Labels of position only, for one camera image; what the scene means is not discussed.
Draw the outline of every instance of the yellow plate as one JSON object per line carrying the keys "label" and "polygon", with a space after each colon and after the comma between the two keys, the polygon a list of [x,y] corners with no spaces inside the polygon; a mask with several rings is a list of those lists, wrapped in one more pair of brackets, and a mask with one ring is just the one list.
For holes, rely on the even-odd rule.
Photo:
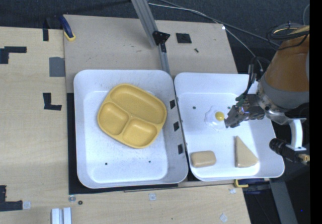
{"label": "yellow plate", "polygon": [[115,86],[97,114],[103,132],[133,148],[149,146],[167,118],[167,108],[156,96],[131,85]]}

